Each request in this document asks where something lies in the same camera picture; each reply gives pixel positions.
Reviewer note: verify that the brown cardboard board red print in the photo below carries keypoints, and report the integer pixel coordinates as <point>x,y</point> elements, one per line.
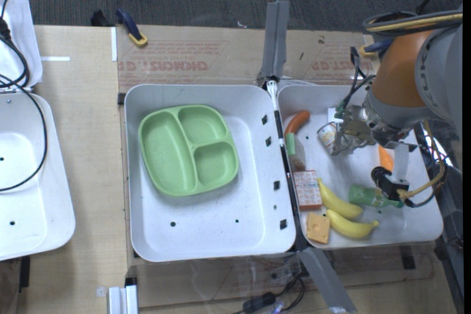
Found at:
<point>206,59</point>

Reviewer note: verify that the green and tan packet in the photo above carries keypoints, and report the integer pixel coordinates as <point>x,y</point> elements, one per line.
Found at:
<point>296,156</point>

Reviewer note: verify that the green divided plate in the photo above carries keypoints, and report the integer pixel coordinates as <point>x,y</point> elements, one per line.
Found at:
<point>184,150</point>

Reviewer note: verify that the black cylinder on white bracket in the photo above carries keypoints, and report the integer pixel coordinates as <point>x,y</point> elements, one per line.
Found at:
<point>388,183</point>

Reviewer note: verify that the yellow cheese wedge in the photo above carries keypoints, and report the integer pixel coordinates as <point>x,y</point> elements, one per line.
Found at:
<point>318,228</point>

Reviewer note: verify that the yellow banana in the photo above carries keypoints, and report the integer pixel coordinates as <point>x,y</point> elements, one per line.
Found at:
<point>336,202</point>
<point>351,227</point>

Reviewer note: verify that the red sausage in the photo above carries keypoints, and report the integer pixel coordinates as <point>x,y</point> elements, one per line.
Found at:
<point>296,121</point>

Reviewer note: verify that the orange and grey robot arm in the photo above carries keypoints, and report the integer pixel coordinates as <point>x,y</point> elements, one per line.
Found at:
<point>401,77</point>

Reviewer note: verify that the orange and white carton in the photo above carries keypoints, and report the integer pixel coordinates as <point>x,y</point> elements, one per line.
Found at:
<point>307,191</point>

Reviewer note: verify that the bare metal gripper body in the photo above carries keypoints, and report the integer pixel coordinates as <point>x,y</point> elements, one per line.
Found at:
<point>358,126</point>

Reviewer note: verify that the green plastic bottle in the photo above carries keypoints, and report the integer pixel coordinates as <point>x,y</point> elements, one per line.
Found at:
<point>364,195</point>

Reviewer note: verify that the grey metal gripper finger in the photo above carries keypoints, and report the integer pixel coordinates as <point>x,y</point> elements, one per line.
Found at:
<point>352,148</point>
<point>338,144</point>

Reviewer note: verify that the white and yellow small can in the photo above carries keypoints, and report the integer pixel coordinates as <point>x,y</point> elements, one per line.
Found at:
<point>326,138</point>

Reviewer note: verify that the white plastic tray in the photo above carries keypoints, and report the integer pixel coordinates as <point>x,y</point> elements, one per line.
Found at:
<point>368,165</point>
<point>206,224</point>

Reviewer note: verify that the orange carrot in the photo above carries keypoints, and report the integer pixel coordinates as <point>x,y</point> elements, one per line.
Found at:
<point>385,159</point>

